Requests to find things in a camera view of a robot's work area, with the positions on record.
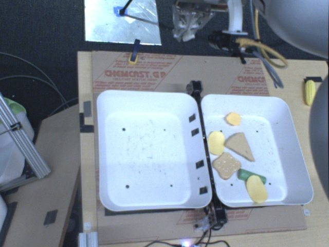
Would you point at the black cylinder on white bracket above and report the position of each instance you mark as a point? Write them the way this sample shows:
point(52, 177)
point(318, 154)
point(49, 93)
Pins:
point(235, 11)

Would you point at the thin black rod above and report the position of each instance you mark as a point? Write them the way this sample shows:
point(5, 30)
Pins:
point(204, 138)

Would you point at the white plastic tray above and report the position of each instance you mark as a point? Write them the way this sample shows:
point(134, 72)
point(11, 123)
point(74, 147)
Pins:
point(277, 150)
point(144, 150)

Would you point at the tan square biscuit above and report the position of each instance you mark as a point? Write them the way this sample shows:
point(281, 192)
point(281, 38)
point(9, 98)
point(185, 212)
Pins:
point(226, 165)

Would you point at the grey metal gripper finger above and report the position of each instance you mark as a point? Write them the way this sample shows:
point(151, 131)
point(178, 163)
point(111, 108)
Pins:
point(196, 24)
point(179, 24)

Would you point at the yellow corn cob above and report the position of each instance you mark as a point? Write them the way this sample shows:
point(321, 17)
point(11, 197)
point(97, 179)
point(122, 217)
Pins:
point(310, 92)

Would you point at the yellow oval slice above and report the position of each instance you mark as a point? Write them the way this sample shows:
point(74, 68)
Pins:
point(216, 142)
point(256, 189)

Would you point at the green cylinder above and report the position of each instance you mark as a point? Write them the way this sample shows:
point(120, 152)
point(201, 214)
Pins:
point(244, 174)

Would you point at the brown cardboard board red print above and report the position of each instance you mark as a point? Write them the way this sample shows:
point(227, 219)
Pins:
point(164, 71)

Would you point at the tan triangular bread slice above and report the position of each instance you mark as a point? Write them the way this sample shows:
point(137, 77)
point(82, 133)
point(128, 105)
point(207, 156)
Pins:
point(240, 144)

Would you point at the small orange round slice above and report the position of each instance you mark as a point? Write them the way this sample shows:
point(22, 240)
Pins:
point(233, 119)

